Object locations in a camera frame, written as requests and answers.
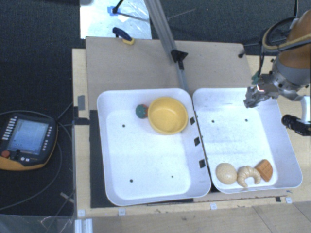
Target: hole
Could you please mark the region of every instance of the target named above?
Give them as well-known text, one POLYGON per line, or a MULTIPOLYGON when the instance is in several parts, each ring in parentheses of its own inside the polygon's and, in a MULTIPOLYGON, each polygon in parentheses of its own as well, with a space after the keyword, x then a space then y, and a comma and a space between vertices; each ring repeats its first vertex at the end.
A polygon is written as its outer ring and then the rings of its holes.
POLYGON ((196 146, 198 146, 198 145, 200 144, 200 138, 199 138, 199 137, 195 138, 194 144, 195 144, 196 146))
POLYGON ((193 117, 190 118, 190 124, 192 125, 193 123, 195 123, 195 120, 193 117))
POLYGON ((200 164, 200 168, 204 168, 206 166, 204 159, 199 161, 199 164, 200 164))

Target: waffle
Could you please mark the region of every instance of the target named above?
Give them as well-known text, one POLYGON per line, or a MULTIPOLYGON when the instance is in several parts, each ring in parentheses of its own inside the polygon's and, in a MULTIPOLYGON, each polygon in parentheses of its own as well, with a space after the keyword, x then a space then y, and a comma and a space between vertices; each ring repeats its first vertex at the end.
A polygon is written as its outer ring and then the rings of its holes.
POLYGON ((268 160, 262 160, 255 168, 266 182, 271 179, 273 168, 268 160))

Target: black carpet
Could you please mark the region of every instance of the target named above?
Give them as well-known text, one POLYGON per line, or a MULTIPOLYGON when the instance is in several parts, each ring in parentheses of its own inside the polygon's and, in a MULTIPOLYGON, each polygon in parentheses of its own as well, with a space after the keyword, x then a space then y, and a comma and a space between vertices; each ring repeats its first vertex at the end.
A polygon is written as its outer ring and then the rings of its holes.
MULTIPOLYGON (((257 43, 272 24, 291 17, 294 0, 161 0, 176 40, 257 43)), ((299 15, 311 0, 299 0, 299 15)), ((71 49, 84 48, 80 39, 79 0, 0 0, 0 113, 30 110, 58 118, 72 102, 71 49)), ((259 54, 259 47, 246 53, 259 54)), ((70 124, 70 108, 60 119, 70 124)), ((73 190, 72 150, 60 129, 63 164, 55 182, 39 196, 1 210, 42 190, 60 164, 57 148, 42 169, 0 170, 0 214, 53 216, 65 202, 61 192, 73 190)), ((70 216, 67 203, 60 216, 70 216)))

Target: black cable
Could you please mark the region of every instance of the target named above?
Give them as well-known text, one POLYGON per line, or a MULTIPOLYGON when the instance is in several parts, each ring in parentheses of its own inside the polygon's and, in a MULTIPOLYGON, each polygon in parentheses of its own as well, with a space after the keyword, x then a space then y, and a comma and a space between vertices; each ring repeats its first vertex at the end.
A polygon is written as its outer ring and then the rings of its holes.
POLYGON ((260 56, 259 56, 259 69, 258 69, 258 77, 261 74, 261 70, 262 70, 262 66, 263 66, 263 61, 264 61, 264 56, 265 56, 265 52, 263 50, 263 46, 261 45, 261 51, 260 51, 260 56))
POLYGON ((72 142, 72 137, 69 133, 69 131, 65 128, 65 126, 63 124, 61 124, 60 122, 57 123, 67 134, 68 138, 70 139, 70 141, 72 142))
POLYGON ((299 0, 295 0, 294 17, 298 17, 298 2, 299 0))
POLYGON ((47 230, 45 231, 45 233, 48 233, 48 231, 50 230, 51 226, 53 225, 53 223, 56 220, 56 217, 58 216, 58 214, 62 211, 62 209, 64 208, 64 206, 68 203, 68 201, 70 200, 70 198, 73 196, 73 194, 75 193, 75 189, 72 191, 72 193, 68 196, 68 198, 65 200, 65 202, 62 204, 62 206, 59 208, 59 210, 57 211, 57 213, 55 214, 52 222, 49 224, 47 230))
POLYGON ((14 111, 2 112, 2 113, 0 113, 0 116, 7 115, 7 114, 13 114, 13 113, 32 113, 32 114, 36 114, 36 115, 47 117, 49 119, 53 119, 54 120, 53 117, 47 116, 47 115, 45 115, 43 113, 39 113, 39 112, 36 112, 36 111, 27 111, 27 110, 14 110, 14 111))
POLYGON ((68 105, 68 107, 59 115, 59 117, 57 118, 56 122, 58 122, 60 120, 60 118, 70 109, 70 107, 73 105, 73 102, 68 105))
MULTIPOLYGON (((279 40, 274 40, 274 41, 271 41, 271 43, 275 43, 275 42, 278 42, 278 41, 285 41, 286 38, 282 38, 282 39, 279 39, 279 40)), ((260 46, 261 45, 261 42, 257 42, 257 43, 251 43, 251 44, 245 44, 243 45, 243 47, 253 47, 253 46, 260 46)))
POLYGON ((296 44, 292 44, 292 45, 287 46, 287 47, 283 47, 283 48, 279 48, 278 47, 278 51, 279 52, 285 52, 285 51, 297 49, 297 48, 302 47, 302 46, 304 46, 306 44, 310 44, 310 42, 311 42, 311 40, 307 39, 307 40, 297 42, 296 44))
POLYGON ((54 181, 55 181, 56 178, 58 177, 58 175, 59 175, 59 173, 60 173, 60 170, 61 170, 61 168, 62 168, 62 165, 63 165, 63 153, 62 153, 62 149, 61 149, 61 147, 60 147, 60 145, 59 145, 58 142, 57 142, 57 146, 58 146, 58 149, 59 149, 60 161, 59 161, 58 170, 57 170, 57 172, 56 172, 54 178, 52 179, 52 181, 51 181, 47 186, 45 186, 41 191, 37 192, 36 194, 32 195, 31 197, 28 197, 27 199, 24 199, 24 200, 22 200, 22 201, 16 202, 16 203, 14 203, 14 204, 11 204, 11 205, 8 205, 8 206, 4 206, 4 207, 0 208, 0 211, 3 211, 3 210, 5 210, 5 209, 8 209, 8 208, 14 207, 14 206, 16 206, 16 205, 22 204, 22 203, 24 203, 24 202, 27 202, 27 201, 29 201, 29 200, 31 200, 31 199, 33 199, 33 198, 39 196, 41 193, 43 193, 45 190, 47 190, 47 189, 54 183, 54 181))
POLYGON ((289 17, 289 18, 285 18, 279 22, 277 22, 275 25, 273 25, 271 27, 271 29, 269 30, 268 34, 267 34, 267 37, 266 39, 269 39, 270 38, 270 35, 271 33, 274 31, 274 29, 276 29, 279 25, 282 25, 282 24, 285 24, 287 22, 292 22, 293 20, 295 19, 295 17, 289 17))

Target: white tray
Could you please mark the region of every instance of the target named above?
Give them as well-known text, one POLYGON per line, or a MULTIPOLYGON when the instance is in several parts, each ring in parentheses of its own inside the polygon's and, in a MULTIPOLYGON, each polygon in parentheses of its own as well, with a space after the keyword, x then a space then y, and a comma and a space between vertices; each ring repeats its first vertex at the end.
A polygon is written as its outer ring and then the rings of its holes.
POLYGON ((97 108, 106 194, 112 203, 188 199, 209 192, 210 176, 187 92, 178 88, 106 91, 99 95, 97 108), (135 114, 137 105, 149 106, 164 96, 179 100, 187 109, 189 122, 181 133, 161 135, 147 118, 135 114))
POLYGON ((276 100, 261 102, 246 109, 243 103, 246 88, 202 88, 193 94, 193 105, 207 154, 211 178, 223 193, 297 187, 302 173, 276 100), (236 170, 255 167, 267 159, 273 167, 269 182, 254 184, 246 179, 247 188, 221 183, 215 174, 220 163, 230 163, 236 170))

